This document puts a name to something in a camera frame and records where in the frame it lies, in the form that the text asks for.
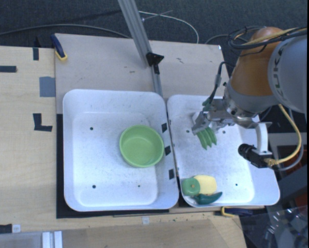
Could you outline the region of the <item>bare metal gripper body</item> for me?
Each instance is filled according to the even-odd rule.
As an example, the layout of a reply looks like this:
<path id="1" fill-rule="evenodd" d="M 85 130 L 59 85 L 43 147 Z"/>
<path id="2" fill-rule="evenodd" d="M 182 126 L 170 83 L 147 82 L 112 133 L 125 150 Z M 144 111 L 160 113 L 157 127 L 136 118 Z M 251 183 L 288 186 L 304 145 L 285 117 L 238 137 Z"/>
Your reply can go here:
<path id="1" fill-rule="evenodd" d="M 252 129 L 258 125 L 255 121 L 256 114 L 242 110 L 230 99 L 215 98 L 206 108 L 208 109 L 205 113 L 206 119 L 220 127 L 237 124 L 243 128 Z"/>

